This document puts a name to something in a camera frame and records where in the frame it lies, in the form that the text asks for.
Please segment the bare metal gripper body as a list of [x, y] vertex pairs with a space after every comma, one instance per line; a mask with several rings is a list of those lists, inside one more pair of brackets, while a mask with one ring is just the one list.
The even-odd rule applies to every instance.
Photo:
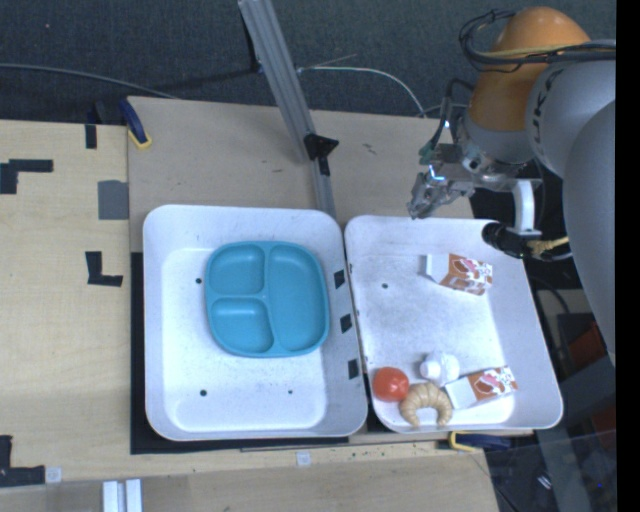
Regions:
[[506, 163], [472, 148], [465, 154], [457, 144], [438, 144], [431, 153], [430, 184], [446, 182], [459, 197], [471, 197], [476, 189], [509, 192], [521, 170], [520, 163]]

